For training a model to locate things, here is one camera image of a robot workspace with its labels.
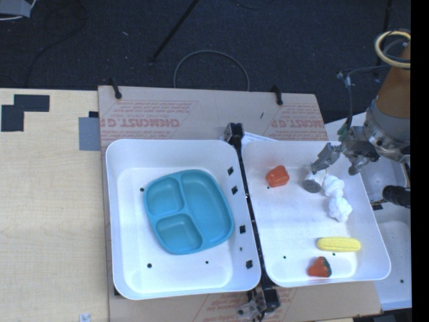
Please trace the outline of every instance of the blue divided plate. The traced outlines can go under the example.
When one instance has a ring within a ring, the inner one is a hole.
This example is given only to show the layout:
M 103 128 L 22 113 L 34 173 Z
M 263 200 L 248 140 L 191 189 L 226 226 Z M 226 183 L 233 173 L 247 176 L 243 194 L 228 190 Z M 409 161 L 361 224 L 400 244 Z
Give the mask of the blue divided plate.
M 172 254 L 215 247 L 229 239 L 234 229 L 221 188 L 202 170 L 184 170 L 150 182 L 143 203 L 156 237 Z

